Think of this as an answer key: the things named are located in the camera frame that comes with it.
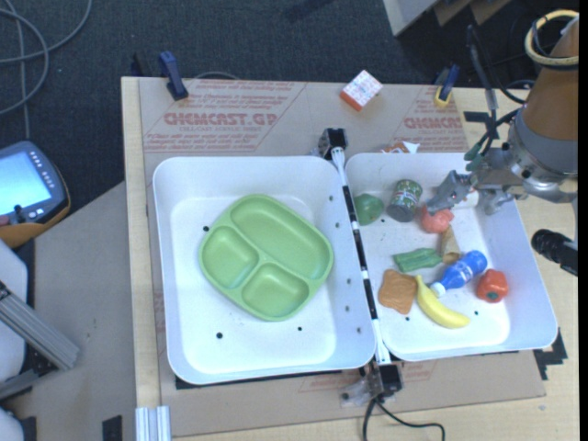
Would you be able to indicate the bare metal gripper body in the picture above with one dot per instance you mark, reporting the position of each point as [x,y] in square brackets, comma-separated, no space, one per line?
[498,173]

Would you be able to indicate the yellow banana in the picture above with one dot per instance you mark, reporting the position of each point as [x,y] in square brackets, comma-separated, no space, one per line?
[436,310]

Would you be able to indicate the orange toy bell pepper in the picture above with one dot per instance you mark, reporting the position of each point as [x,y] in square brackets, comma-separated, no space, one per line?
[492,285]

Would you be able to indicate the orange and white packet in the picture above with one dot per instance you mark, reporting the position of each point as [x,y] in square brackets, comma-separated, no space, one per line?
[404,147]

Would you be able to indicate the black cylinder on white bracket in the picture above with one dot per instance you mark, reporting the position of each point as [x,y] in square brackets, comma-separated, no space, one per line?
[551,244]

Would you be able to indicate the brown cardboard board red print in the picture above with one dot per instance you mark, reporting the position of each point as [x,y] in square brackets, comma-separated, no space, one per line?
[239,122]

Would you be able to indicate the orange and white carton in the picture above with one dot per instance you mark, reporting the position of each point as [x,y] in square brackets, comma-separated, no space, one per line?
[360,90]

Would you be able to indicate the green divided plate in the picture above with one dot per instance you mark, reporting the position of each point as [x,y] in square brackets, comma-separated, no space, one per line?
[271,241]

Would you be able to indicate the thin black and white rod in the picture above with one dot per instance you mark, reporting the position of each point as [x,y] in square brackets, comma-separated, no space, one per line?
[359,251]

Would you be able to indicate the blue bottle with white cap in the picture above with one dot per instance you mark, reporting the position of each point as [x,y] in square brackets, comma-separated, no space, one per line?
[464,269]

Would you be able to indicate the beige toy ice cream cone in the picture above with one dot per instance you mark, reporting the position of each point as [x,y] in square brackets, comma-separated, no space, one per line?
[449,244]

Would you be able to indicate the small green can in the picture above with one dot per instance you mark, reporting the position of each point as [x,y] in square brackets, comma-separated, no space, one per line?
[404,200]

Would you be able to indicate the green toy pepper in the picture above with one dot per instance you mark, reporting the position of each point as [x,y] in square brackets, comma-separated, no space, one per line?
[367,209]

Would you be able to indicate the white plastic tray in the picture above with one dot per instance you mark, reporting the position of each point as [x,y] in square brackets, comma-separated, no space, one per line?
[257,347]
[523,320]

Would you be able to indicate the green toy beans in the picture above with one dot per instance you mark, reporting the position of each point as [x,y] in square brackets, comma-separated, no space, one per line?
[415,260]

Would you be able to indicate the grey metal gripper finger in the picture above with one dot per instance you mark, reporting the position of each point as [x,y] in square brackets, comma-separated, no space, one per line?
[448,193]
[491,200]

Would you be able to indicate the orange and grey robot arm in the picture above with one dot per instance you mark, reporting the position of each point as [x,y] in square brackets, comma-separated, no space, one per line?
[551,94]

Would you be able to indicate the brown toy bread slice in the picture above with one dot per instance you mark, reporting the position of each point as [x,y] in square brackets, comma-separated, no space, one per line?
[397,292]

